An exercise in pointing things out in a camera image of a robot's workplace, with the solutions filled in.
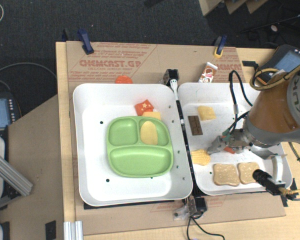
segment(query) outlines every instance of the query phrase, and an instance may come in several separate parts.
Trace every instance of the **orange round object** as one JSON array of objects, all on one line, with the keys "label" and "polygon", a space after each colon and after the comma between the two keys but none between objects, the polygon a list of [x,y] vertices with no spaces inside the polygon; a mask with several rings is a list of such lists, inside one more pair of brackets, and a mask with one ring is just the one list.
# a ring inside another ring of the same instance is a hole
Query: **orange round object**
[{"label": "orange round object", "polygon": [[116,80],[115,80],[116,84],[133,84],[131,78],[129,76],[126,75],[119,75]]}]

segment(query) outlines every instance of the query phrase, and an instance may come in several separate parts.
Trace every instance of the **black fabric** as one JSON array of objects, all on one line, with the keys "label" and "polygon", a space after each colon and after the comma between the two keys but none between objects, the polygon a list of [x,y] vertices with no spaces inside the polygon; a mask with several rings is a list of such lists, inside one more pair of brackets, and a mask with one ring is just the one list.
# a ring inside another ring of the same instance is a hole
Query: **black fabric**
[{"label": "black fabric", "polygon": [[[241,30],[296,16],[300,0],[269,0],[250,14],[246,5],[233,14],[221,3],[203,16],[198,0],[0,0],[0,68],[20,62],[44,65],[56,72],[55,43],[64,29],[75,36],[79,28],[91,41],[210,46],[227,35],[226,46],[271,48],[273,43],[300,48],[300,31],[278,26],[250,34]],[[300,28],[300,18],[286,22]],[[23,115],[57,93],[53,76],[36,66],[18,66],[0,72],[12,89]],[[5,91],[0,85],[0,92]]]}]

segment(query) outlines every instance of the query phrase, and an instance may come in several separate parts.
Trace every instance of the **blue clamp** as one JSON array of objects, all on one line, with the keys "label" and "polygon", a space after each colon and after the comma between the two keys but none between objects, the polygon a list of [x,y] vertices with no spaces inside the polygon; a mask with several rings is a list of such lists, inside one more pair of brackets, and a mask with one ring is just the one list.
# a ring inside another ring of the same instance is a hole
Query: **blue clamp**
[{"label": "blue clamp", "polygon": [[215,42],[215,50],[214,50],[214,56],[216,58],[221,58],[222,54],[223,54],[223,51],[224,51],[224,47],[225,47],[225,44],[226,44],[226,41],[227,41],[227,35],[223,35],[222,37],[218,37],[216,42]]},{"label": "blue clamp", "polygon": [[88,32],[83,28],[79,28],[79,30],[77,31],[77,35],[78,35],[79,40],[83,42],[82,48],[85,51],[85,54],[87,54],[87,55],[93,54],[95,52],[95,50],[91,46]]}]

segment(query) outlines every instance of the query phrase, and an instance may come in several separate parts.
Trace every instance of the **green plate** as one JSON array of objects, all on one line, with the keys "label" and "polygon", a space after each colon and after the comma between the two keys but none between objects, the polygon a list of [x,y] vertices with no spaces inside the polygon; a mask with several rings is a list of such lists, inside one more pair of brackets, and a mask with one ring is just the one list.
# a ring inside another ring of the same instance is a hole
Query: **green plate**
[{"label": "green plate", "polygon": [[[140,139],[140,129],[147,121],[156,127],[157,145],[144,144]],[[114,119],[107,128],[106,145],[110,166],[121,176],[161,176],[171,169],[174,162],[168,128],[156,118],[124,116]]]}]

